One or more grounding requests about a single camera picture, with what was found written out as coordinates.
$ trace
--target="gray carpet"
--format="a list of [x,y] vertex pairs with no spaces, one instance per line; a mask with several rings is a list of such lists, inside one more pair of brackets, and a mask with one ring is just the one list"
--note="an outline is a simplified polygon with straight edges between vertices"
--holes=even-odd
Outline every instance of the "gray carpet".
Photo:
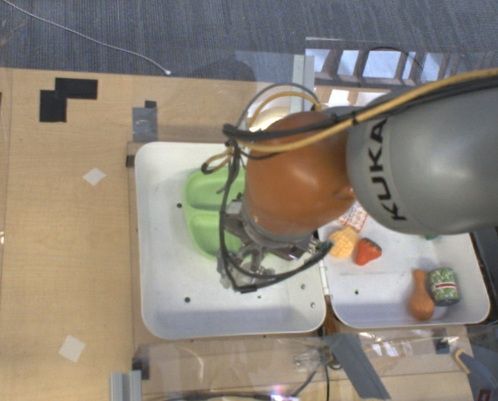
[[[179,76],[285,80],[307,47],[498,52],[498,0],[10,0]],[[158,74],[0,1],[0,66]],[[307,41],[307,38],[340,41]]]

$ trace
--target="green plate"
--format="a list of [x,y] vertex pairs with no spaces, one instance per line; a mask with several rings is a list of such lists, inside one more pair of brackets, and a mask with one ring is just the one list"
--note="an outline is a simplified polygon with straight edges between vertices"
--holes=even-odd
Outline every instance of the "green plate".
[[[226,168],[209,175],[196,170],[188,175],[184,184],[182,205],[191,242],[198,252],[211,260],[216,259],[219,251],[219,210],[223,194],[217,191],[225,185],[226,177]],[[240,168],[229,193],[229,202],[243,193],[244,186],[245,171]],[[230,251],[238,250],[241,244],[239,238],[226,233],[225,239]]]

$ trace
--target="white diamond sticker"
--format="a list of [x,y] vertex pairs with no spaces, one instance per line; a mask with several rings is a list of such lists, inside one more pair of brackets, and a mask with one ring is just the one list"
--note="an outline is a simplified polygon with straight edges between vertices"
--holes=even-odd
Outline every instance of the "white diamond sticker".
[[97,185],[105,176],[106,174],[99,168],[93,168],[90,172],[84,175],[84,180],[91,185]]
[[69,361],[73,361],[73,363],[76,363],[80,355],[82,354],[82,351],[85,348],[85,343],[80,342],[77,338],[74,338],[71,335],[68,335],[65,338],[65,342],[62,345],[62,347],[59,349],[59,354],[67,358]]

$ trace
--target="red strawberry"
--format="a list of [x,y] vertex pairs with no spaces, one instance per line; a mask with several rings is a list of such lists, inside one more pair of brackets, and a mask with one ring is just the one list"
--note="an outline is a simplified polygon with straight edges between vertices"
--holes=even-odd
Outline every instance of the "red strawberry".
[[366,263],[381,257],[381,254],[383,254],[381,247],[371,239],[364,237],[358,242],[355,263],[364,266]]

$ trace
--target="white tray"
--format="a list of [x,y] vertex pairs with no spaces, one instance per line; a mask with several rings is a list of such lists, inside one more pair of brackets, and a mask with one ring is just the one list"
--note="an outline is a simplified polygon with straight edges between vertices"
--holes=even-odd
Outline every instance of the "white tray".
[[[182,202],[185,179],[223,145],[149,143],[135,158],[140,232],[141,306],[146,327],[168,339],[310,332],[325,317],[323,283],[317,266],[276,286],[240,294],[219,283],[215,262],[191,245]],[[338,228],[321,229],[325,236]],[[327,279],[337,316],[351,327],[434,326],[483,321],[490,302],[468,235],[421,236],[389,231],[372,219],[361,236],[373,238],[383,255],[366,266],[326,257]],[[298,263],[267,259],[283,272]],[[452,267],[461,301],[437,307],[428,322],[407,312],[412,269]]]
[[[184,210],[177,207],[185,179],[224,149],[149,143],[135,158],[145,325],[169,339],[310,332],[325,317],[317,266],[275,286],[240,294],[223,288],[215,262],[191,245]],[[298,263],[267,259],[265,266],[283,272]]]

